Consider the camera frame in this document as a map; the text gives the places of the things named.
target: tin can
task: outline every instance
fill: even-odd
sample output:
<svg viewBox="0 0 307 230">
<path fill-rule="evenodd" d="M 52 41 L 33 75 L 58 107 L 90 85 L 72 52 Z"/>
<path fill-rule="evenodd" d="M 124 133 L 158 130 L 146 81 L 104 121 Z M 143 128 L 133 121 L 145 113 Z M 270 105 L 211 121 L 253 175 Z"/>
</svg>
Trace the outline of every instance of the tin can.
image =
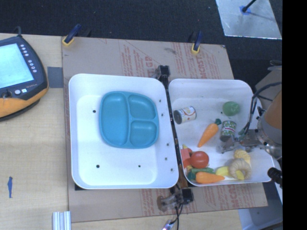
<svg viewBox="0 0 307 230">
<path fill-rule="evenodd" d="M 222 123 L 222 129 L 220 134 L 220 140 L 226 142 L 229 138 L 234 136 L 236 133 L 236 123 L 234 121 L 224 121 Z"/>
<path fill-rule="evenodd" d="M 174 111 L 174 120 L 179 125 L 195 118 L 196 111 L 193 106 L 187 106 Z"/>
</svg>

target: cardboard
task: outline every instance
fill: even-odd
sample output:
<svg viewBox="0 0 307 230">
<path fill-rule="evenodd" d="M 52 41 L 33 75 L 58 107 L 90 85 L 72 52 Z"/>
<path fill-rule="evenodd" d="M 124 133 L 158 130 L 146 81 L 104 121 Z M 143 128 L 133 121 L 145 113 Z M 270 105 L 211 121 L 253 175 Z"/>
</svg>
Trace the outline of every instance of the cardboard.
<svg viewBox="0 0 307 230">
<path fill-rule="evenodd" d="M 78 73 L 151 77 L 159 65 L 168 65 L 170 81 L 187 79 L 233 79 L 226 49 L 192 44 L 103 38 L 75 38 L 62 46 L 69 210 L 72 222 L 123 219 L 175 214 L 158 209 L 157 198 L 170 196 L 169 189 L 80 190 L 71 176 L 68 82 Z M 183 213 L 267 206 L 262 183 L 192 187 L 194 201 Z"/>
</svg>

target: orange carrot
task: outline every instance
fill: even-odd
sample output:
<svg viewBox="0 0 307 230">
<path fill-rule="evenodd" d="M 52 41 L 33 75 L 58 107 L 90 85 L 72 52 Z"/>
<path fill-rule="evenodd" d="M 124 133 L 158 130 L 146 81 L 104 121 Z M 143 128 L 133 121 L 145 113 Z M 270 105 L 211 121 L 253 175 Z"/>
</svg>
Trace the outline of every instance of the orange carrot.
<svg viewBox="0 0 307 230">
<path fill-rule="evenodd" d="M 210 140 L 219 131 L 218 125 L 220 125 L 221 123 L 222 121 L 219 118 L 217 118 L 215 120 L 215 123 L 209 124 L 207 126 L 207 128 L 203 132 L 201 139 L 197 145 L 198 148 L 203 146 L 208 140 Z"/>
<path fill-rule="evenodd" d="M 221 175 L 216 175 L 203 171 L 197 172 L 195 176 L 196 176 L 196 182 L 200 184 L 214 183 L 225 179 L 225 177 Z"/>
</svg>

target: wooden table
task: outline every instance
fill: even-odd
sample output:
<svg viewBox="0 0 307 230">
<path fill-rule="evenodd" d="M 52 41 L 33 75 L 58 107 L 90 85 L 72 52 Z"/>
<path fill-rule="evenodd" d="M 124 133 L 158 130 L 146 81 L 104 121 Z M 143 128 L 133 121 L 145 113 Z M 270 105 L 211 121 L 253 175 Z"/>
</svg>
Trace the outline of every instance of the wooden table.
<svg viewBox="0 0 307 230">
<path fill-rule="evenodd" d="M 0 34 L 0 40 L 15 34 Z M 62 67 L 61 37 L 23 35 L 43 65 Z M 35 107 L 0 122 L 0 229 L 52 229 L 52 213 L 69 210 L 63 88 L 50 88 Z M 12 197 L 8 181 L 12 177 Z M 175 216 L 72 223 L 73 230 L 159 230 Z M 180 215 L 179 229 L 238 230 L 237 210 Z"/>
</svg>

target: red tomato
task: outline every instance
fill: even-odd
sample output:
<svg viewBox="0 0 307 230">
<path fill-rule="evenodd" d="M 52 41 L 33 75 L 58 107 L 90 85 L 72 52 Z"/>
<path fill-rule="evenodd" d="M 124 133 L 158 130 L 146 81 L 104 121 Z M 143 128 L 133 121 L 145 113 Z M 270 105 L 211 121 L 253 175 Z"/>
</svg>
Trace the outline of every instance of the red tomato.
<svg viewBox="0 0 307 230">
<path fill-rule="evenodd" d="M 190 157 L 190 164 L 197 169 L 206 168 L 209 164 L 209 156 L 204 151 L 196 151 Z"/>
</svg>

